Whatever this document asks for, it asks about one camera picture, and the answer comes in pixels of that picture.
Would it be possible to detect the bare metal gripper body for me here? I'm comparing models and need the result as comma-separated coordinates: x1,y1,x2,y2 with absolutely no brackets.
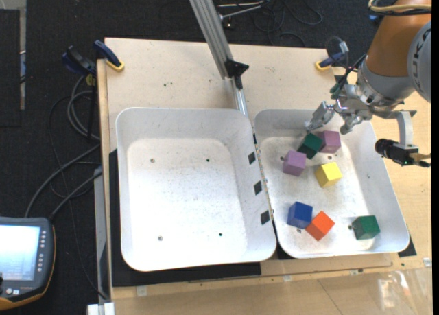
333,83,401,121

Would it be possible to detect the purple cube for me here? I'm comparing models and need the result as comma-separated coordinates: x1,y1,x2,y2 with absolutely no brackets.
316,130,342,154
282,150,307,177

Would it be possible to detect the green cube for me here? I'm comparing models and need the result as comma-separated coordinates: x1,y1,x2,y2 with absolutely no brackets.
296,132,324,160
351,215,381,241

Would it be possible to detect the yellow cube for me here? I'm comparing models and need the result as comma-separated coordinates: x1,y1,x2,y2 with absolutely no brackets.
314,161,344,189

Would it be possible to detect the white plastic tray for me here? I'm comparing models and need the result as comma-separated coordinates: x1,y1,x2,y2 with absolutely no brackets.
115,106,278,272
253,108,411,260

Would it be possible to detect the blue cube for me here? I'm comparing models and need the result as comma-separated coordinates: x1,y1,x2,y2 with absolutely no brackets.
286,201,314,230

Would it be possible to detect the orange cube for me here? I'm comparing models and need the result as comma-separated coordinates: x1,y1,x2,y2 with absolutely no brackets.
305,210,336,242

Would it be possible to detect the pale wood board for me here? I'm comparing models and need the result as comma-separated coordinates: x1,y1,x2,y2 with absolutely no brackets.
104,36,394,284

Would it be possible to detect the black cylinder on white bracket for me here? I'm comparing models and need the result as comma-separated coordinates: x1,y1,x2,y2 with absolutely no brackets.
374,109,420,166

